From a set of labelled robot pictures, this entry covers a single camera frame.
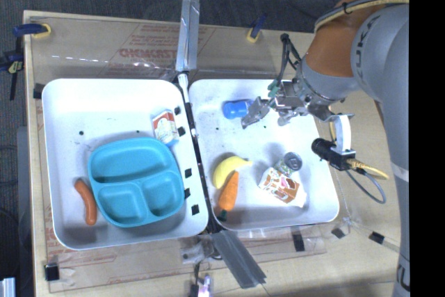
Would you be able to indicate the orange carrot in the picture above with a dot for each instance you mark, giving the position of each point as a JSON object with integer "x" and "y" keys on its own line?
{"x": 229, "y": 194}

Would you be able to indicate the white and brown carton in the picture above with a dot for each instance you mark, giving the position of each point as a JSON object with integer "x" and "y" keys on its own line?
{"x": 281, "y": 186}

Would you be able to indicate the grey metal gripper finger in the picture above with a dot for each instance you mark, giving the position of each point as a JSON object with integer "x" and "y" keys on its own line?
{"x": 256, "y": 110}
{"x": 286, "y": 119}

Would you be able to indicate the blue bottle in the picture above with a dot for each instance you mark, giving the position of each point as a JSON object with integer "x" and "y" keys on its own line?
{"x": 234, "y": 109}

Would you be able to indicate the small red and white carton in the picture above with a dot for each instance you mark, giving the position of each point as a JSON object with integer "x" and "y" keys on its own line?
{"x": 165, "y": 127}

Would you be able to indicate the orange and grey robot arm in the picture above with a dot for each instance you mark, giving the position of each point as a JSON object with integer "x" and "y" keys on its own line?
{"x": 379, "y": 55}

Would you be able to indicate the white plastic tray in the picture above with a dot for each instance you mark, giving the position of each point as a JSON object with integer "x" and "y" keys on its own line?
{"x": 253, "y": 135}
{"x": 114, "y": 108}

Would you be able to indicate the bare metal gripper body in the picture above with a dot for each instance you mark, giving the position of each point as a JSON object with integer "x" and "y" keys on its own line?
{"x": 292, "y": 96}

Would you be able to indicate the brown cardboard board red print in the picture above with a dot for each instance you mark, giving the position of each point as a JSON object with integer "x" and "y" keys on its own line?
{"x": 146, "y": 45}

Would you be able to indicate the orange sausage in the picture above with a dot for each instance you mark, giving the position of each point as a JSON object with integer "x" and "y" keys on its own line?
{"x": 87, "y": 201}

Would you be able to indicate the blue divided plate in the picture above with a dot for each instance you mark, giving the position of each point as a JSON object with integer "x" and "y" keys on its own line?
{"x": 135, "y": 181}

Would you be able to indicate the yellow banana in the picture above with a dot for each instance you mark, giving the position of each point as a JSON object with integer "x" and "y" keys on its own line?
{"x": 226, "y": 168}

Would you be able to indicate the small green can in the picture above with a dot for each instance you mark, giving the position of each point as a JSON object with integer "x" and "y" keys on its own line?
{"x": 290, "y": 163}

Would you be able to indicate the black cylinder on white bracket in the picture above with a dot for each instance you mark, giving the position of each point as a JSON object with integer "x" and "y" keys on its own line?
{"x": 330, "y": 151}

